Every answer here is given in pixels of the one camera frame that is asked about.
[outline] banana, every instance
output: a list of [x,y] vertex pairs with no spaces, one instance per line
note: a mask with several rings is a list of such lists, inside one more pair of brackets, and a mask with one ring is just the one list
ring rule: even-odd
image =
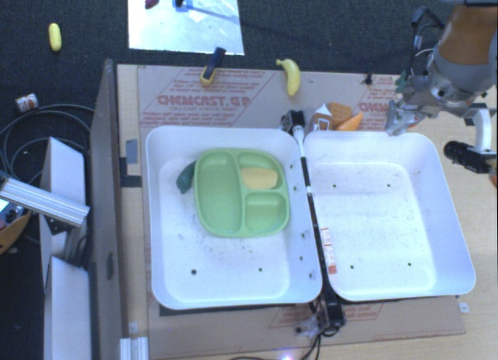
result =
[[277,59],[277,65],[281,65],[287,73],[287,94],[294,96],[301,85],[301,71],[294,60],[289,58],[285,60]]

